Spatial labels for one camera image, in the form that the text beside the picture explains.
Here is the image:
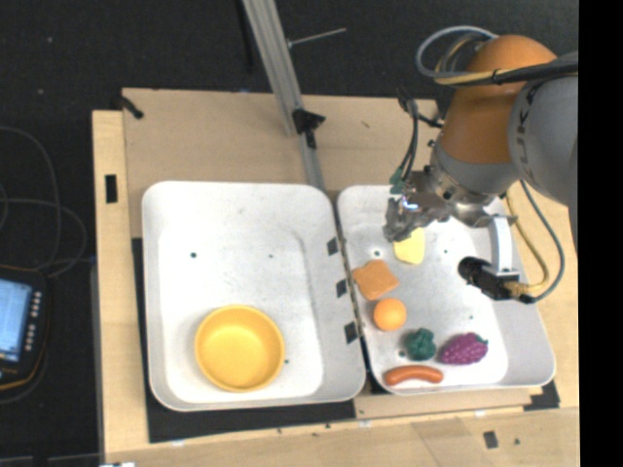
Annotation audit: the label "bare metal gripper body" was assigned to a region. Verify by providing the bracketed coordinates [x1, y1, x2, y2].
[397, 165, 508, 229]

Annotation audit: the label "yellow cheese slice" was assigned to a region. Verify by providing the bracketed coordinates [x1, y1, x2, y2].
[392, 227, 426, 267]

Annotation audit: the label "orange toast slice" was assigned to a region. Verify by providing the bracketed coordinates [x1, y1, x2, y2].
[351, 259, 402, 303]

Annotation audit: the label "orange fruit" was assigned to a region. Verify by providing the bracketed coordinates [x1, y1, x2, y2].
[372, 297, 409, 333]

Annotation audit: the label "white plastic tray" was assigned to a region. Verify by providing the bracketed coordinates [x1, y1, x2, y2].
[335, 183, 558, 397]
[140, 179, 368, 413]

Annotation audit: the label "green broccoli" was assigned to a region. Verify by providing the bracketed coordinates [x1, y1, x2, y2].
[403, 327, 438, 363]

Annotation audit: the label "purple grapes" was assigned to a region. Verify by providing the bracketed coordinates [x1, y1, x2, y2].
[438, 332, 490, 367]

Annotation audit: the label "orange sausage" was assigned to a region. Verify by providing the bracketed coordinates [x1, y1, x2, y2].
[383, 364, 446, 388]

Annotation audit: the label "yellow bowl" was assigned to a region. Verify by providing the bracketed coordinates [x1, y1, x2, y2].
[194, 304, 287, 394]

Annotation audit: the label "pale wood board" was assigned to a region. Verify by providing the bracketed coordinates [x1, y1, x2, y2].
[120, 87, 545, 420]

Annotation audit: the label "black cylinder on white bracket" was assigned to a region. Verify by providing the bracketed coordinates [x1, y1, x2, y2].
[457, 214, 522, 303]

